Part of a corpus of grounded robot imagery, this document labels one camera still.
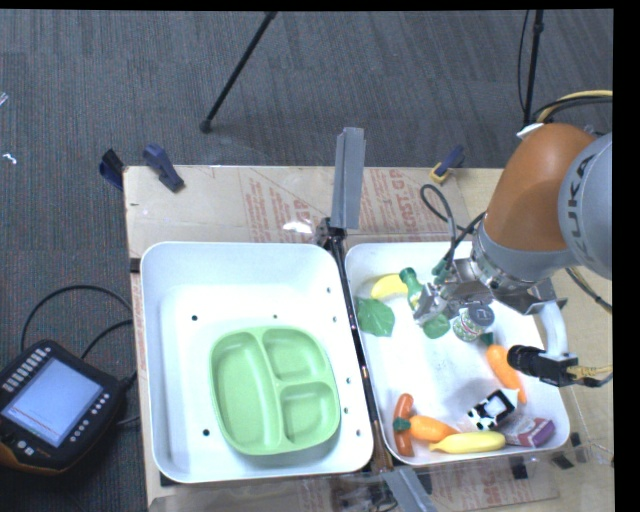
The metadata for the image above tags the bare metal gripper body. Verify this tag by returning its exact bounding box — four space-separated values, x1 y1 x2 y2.
433 256 502 316

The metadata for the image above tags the green bottle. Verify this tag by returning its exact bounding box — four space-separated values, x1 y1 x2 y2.
398 267 426 311

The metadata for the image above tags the green lettuce leaf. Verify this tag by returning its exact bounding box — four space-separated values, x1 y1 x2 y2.
355 297 396 338
422 312 452 340

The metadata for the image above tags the green and white small can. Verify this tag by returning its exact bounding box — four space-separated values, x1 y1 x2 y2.
452 302 496 344

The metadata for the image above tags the yellow banana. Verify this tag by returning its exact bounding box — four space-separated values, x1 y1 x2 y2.
429 430 507 455
370 273 409 301

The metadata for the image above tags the white plastic tray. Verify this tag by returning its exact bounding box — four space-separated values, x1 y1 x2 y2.
343 241 572 467
139 241 375 485

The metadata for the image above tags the thin black rod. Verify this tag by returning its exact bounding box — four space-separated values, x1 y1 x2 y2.
327 234 395 472

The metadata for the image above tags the orange carrot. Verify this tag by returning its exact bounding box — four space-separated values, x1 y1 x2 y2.
480 332 529 405
392 413 460 443

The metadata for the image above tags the orange sausage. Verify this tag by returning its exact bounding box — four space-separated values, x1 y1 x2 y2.
392 393 416 458

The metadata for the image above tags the black and white carton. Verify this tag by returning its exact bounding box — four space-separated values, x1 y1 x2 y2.
467 387 520 432

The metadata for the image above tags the pink and purple packet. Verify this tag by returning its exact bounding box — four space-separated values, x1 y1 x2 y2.
499 413 556 448

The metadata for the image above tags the green divided plate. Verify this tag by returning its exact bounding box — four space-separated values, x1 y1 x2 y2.
208 325 343 456

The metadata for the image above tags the brown cardboard board red print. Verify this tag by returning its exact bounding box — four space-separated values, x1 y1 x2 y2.
122 164 614 512

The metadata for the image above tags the black cylinder on white bracket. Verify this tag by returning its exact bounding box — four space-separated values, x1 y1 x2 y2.
506 298 580 388

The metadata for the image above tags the black block with thin wires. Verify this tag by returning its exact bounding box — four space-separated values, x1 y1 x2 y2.
314 217 347 251

